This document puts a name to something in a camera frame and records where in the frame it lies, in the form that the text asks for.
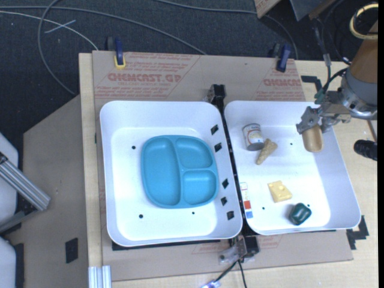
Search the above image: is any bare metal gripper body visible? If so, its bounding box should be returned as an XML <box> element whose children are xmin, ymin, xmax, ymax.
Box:
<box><xmin>318</xmin><ymin>90</ymin><xmax>378</xmax><ymax>123</ymax></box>

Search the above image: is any tan toy bread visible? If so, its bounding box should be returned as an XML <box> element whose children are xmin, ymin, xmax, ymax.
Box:
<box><xmin>301</xmin><ymin>124</ymin><xmax>324</xmax><ymax>153</ymax></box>

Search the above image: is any white plastic tray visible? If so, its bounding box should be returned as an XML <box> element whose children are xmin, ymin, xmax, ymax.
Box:
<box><xmin>223</xmin><ymin>100</ymin><xmax>362</xmax><ymax>236</ymax></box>
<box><xmin>98</xmin><ymin>100</ymin><xmax>244</xmax><ymax>248</ymax></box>

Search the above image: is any tan waffle cone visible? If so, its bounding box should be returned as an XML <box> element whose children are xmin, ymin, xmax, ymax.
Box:
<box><xmin>255</xmin><ymin>138</ymin><xmax>278</xmax><ymax>166</ymax></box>

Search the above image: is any white and grey can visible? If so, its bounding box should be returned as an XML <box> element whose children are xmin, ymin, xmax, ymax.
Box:
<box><xmin>242</xmin><ymin>123</ymin><xmax>266</xmax><ymax>152</ymax></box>

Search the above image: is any yellow cheese wedge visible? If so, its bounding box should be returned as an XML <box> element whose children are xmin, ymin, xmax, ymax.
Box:
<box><xmin>267</xmin><ymin>180</ymin><xmax>293</xmax><ymax>204</ymax></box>

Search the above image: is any green bell pepper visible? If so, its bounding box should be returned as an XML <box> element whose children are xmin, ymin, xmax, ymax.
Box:
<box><xmin>288</xmin><ymin>202</ymin><xmax>313</xmax><ymax>226</ymax></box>

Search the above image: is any brown cardboard board red print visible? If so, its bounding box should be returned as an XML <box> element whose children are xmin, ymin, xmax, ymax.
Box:
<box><xmin>91</xmin><ymin>50</ymin><xmax>354</xmax><ymax>282</ymax></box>

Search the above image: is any blue divided plate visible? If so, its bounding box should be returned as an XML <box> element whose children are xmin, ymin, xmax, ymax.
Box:
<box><xmin>140</xmin><ymin>134</ymin><xmax>219</xmax><ymax>209</ymax></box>

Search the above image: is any black cylinder on white bracket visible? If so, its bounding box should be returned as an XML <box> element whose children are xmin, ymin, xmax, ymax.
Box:
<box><xmin>353</xmin><ymin>139</ymin><xmax>378</xmax><ymax>162</ymax></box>

